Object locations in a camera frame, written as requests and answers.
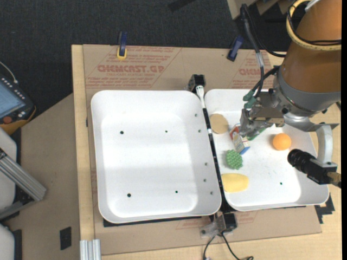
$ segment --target green toy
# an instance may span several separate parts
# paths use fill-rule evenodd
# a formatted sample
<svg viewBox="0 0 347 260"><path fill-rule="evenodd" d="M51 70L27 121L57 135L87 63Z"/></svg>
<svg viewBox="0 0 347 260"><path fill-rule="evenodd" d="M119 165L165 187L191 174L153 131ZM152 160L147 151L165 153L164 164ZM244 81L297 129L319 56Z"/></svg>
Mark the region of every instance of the green toy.
<svg viewBox="0 0 347 260"><path fill-rule="evenodd" d="M235 150L228 150L226 154L227 165L233 170L238 170L242 167L242 156Z"/></svg>

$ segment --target orange ball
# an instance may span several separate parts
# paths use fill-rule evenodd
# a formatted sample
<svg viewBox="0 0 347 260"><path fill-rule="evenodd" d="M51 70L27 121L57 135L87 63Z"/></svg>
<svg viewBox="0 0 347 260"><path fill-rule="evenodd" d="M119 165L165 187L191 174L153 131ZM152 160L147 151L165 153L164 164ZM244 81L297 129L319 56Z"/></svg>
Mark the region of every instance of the orange ball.
<svg viewBox="0 0 347 260"><path fill-rule="evenodd" d="M290 148L292 139L285 133L279 133L273 138L272 144L277 150L286 150Z"/></svg>

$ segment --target black fabric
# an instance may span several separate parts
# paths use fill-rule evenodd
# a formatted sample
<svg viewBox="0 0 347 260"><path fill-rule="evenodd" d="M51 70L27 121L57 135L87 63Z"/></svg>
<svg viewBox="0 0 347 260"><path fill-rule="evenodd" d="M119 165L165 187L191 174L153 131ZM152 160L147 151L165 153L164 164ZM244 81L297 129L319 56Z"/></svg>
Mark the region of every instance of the black fabric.
<svg viewBox="0 0 347 260"><path fill-rule="evenodd" d="M0 0L0 61L31 97L37 116L72 92L72 44L114 44L127 31L130 45L228 48L241 34L243 48L252 48L227 0L194 0L172 12L175 1ZM278 6L263 16L255 6L250 10L259 37L285 51L290 41ZM0 72L7 74L1 66Z"/></svg>

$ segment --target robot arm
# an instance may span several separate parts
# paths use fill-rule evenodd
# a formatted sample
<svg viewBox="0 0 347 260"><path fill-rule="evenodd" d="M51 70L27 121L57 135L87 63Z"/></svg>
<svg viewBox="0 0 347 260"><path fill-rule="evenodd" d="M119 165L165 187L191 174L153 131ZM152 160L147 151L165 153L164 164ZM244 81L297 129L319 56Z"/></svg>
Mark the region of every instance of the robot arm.
<svg viewBox="0 0 347 260"><path fill-rule="evenodd" d="M297 5L309 2L297 32L291 15ZM274 124L316 132L317 159L295 149L289 163L319 184L341 187L337 165L331 162L332 129L338 124L314 124L310 117L341 100L342 0L298 0L288 10L287 30L292 43L281 66L272 70L273 88L244 97L240 134L253 139Z"/></svg>

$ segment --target cardboard sheet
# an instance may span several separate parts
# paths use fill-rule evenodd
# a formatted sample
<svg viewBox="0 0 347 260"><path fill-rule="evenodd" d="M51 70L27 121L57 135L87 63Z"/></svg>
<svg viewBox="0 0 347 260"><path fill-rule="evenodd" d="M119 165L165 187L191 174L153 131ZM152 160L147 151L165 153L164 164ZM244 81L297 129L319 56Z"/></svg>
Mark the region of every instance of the cardboard sheet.
<svg viewBox="0 0 347 260"><path fill-rule="evenodd" d="M200 236L200 227L210 223L209 217L104 227L98 209L90 101L103 89L182 90L192 74L205 76L206 92L217 88L252 88L260 77L254 52L241 49L232 62L226 58L228 49L136 46L127 49L127 58L121 61L117 59L115 46L83 45L95 237L101 240L101 253L111 255L206 244L207 240ZM266 53L264 60L265 72L282 62L281 58L270 61ZM272 79L270 76L265 81L264 88L272 86ZM227 236L231 242L321 232L313 206L235 214L239 226Z"/></svg>

